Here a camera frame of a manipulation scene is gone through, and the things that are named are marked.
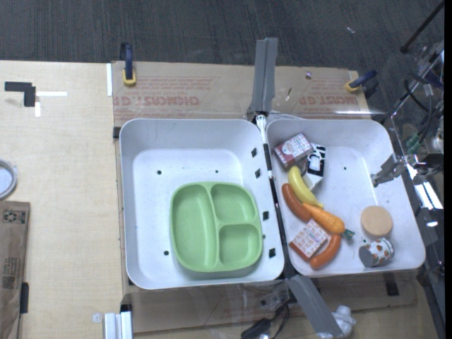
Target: yellow clamp pad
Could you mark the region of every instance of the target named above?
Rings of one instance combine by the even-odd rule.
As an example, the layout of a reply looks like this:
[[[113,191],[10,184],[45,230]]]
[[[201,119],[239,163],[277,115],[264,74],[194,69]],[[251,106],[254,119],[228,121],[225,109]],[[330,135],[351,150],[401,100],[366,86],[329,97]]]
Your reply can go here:
[[[135,69],[133,70],[132,79],[126,78],[126,69],[122,70],[122,80],[124,82],[124,85],[127,85],[128,87],[131,87],[136,84],[136,74]]]
[[[345,90],[348,91],[349,93],[354,93],[354,92],[356,92],[357,90],[359,90],[359,85],[358,85],[356,88],[352,88],[352,87],[350,87],[350,83],[351,83],[351,82],[353,82],[353,81],[348,81],[346,84],[344,84],[344,88],[345,88]]]

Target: banana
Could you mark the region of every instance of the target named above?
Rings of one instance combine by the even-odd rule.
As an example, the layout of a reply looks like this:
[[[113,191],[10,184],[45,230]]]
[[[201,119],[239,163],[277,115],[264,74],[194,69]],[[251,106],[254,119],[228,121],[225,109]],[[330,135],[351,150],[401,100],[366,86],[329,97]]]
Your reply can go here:
[[[323,204],[317,201],[315,195],[308,189],[303,181],[303,177],[299,171],[298,166],[292,166],[289,169],[289,184],[294,191],[295,196],[302,203],[309,203],[310,205],[323,208]]]

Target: tan round disc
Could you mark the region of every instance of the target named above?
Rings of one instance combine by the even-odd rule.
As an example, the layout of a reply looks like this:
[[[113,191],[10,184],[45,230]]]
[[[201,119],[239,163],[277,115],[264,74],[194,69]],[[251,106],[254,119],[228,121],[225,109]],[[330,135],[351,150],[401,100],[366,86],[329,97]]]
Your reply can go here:
[[[391,214],[380,206],[369,206],[361,212],[362,228],[374,236],[385,236],[393,228]]]

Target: patterned cup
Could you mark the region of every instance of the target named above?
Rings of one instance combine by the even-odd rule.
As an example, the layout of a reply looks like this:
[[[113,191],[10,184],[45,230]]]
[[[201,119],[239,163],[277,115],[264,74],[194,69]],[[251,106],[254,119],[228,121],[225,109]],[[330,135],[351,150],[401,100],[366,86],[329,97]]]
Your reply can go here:
[[[393,257],[394,246],[385,238],[376,239],[359,248],[359,258],[367,268],[385,265]]]

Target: brown paper bag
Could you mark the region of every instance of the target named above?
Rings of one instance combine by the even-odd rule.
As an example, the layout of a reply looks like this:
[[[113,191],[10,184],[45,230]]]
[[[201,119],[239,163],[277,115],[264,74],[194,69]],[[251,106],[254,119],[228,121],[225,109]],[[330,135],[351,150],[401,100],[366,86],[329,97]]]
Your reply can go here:
[[[16,339],[30,204],[0,201],[0,339]]]

